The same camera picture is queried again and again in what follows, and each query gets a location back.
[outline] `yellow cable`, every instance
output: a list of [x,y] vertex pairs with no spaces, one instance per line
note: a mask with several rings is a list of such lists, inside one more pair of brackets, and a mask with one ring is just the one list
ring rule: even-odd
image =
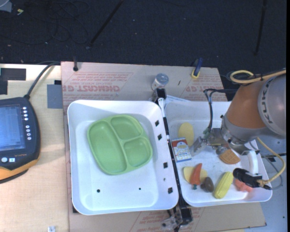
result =
[[262,75],[260,77],[256,77],[256,78],[249,79],[249,80],[240,80],[240,79],[236,79],[234,77],[236,74],[241,74],[241,73],[245,73],[245,74],[249,74],[250,76],[254,76],[254,74],[252,72],[249,72],[249,71],[245,71],[245,70],[235,71],[235,72],[232,72],[231,75],[230,75],[231,81],[233,81],[235,83],[239,83],[239,84],[249,84],[249,83],[253,83],[253,82],[257,82],[257,81],[262,81],[263,79],[268,79],[268,78],[271,78],[273,76],[278,76],[278,75],[285,74],[286,73],[286,69],[284,69],[282,71],[275,72],[275,73]]
[[273,155],[277,156],[283,163],[282,168],[280,169],[280,171],[275,174],[272,178],[268,179],[268,180],[257,180],[257,182],[259,182],[260,186],[263,187],[264,185],[268,184],[269,182],[275,180],[277,177],[279,177],[282,172],[284,172],[285,168],[286,168],[286,163],[285,161],[282,159],[282,157],[280,155],[278,155],[276,152],[274,152],[271,148],[269,148],[259,137],[257,138],[257,140],[268,150],[270,151]]

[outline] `yellow and blue tool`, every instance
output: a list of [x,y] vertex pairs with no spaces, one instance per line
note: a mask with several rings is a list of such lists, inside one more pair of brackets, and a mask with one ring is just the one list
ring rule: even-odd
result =
[[191,73],[193,79],[197,79],[200,75],[200,69],[203,64],[203,58],[196,59],[191,66],[195,66],[195,69]]

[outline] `white tray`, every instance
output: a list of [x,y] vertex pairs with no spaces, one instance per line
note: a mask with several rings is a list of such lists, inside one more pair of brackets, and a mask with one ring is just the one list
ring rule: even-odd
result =
[[[225,115],[229,106],[230,102],[213,102],[212,128],[220,128],[220,116]],[[194,138],[197,139],[199,136],[203,136],[203,131],[209,124],[209,104],[204,101],[172,101],[166,105],[166,116],[171,140],[178,138],[178,129],[184,122],[189,122],[193,125]],[[249,144],[246,144],[246,147],[252,149]],[[195,207],[232,203],[264,202],[269,200],[272,196],[272,190],[254,188],[251,192],[242,192],[238,191],[234,184],[231,185],[227,195],[224,198],[216,199],[213,193],[205,192],[200,187],[197,187],[197,190],[193,190],[192,185],[189,184],[184,178],[184,167],[194,167],[201,162],[203,164],[202,168],[207,171],[208,176],[211,177],[214,185],[216,186],[219,179],[226,171],[233,172],[235,168],[243,168],[249,171],[251,166],[249,165],[248,156],[239,157],[241,158],[239,163],[233,165],[225,164],[219,159],[215,150],[213,150],[210,146],[207,146],[199,154],[193,156],[192,160],[176,163],[184,200],[191,206]],[[257,155],[257,161],[257,168],[259,169],[259,173],[262,175],[262,178],[268,179],[263,161],[259,154]]]
[[[107,175],[90,151],[87,129],[91,123],[116,114],[128,114],[139,120],[150,139],[153,157],[139,169]],[[72,203],[79,213],[97,215],[176,206],[177,183],[158,105],[150,101],[78,100],[68,108],[68,125]]]

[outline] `small box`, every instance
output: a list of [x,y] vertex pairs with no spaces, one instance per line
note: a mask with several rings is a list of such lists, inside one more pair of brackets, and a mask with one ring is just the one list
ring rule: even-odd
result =
[[176,162],[191,160],[189,146],[184,137],[172,140],[172,148]]

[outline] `black pole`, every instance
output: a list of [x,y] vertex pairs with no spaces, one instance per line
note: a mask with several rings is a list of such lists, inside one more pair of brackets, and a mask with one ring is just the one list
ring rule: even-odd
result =
[[123,3],[124,0],[120,0],[115,9],[112,11],[112,13],[108,16],[102,27],[99,29],[99,31],[96,33],[96,35],[92,38],[92,40],[89,43],[89,46],[86,47],[86,49],[90,49],[92,47],[92,44],[95,42],[95,40],[98,38],[100,33],[103,31],[103,29],[106,27],[106,25],[109,23],[109,21],[112,19],[116,11],[119,9],[121,4]]
[[260,21],[259,34],[258,34],[258,41],[257,41],[256,50],[255,50],[255,53],[254,53],[255,55],[257,55],[258,51],[259,51],[261,35],[262,35],[262,29],[263,29],[263,24],[264,24],[266,6],[267,6],[267,0],[263,0],[261,21]]

